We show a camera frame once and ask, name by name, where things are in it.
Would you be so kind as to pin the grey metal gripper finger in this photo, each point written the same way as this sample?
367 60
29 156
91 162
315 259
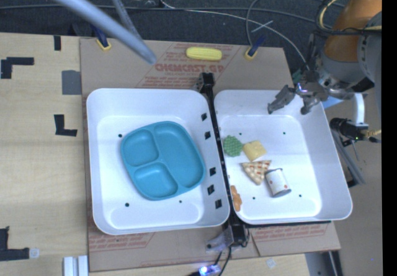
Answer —
280 99
309 104

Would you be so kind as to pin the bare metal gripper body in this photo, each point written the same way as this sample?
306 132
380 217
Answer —
314 85

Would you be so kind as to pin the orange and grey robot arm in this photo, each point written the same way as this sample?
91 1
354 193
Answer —
356 20

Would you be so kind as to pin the white plastic tray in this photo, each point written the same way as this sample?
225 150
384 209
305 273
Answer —
304 160
108 160

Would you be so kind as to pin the yellow cheese wedge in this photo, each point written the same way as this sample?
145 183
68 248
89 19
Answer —
254 150

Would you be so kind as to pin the green grapes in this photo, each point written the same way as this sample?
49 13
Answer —
232 145

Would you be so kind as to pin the pizza slice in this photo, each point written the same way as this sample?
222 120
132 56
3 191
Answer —
256 170

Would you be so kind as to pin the white can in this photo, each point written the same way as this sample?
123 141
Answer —
277 182

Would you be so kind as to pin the yellow corn cob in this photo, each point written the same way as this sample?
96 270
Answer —
204 54

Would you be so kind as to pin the orange toy food piece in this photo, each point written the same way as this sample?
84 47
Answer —
236 198

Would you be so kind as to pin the blue divided plate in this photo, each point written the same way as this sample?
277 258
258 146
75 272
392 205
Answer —
161 160

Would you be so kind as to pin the brown cardboard board red print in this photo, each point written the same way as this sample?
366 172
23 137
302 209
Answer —
124 70

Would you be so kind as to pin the black cylinder on white bracket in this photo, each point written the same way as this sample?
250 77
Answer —
345 128

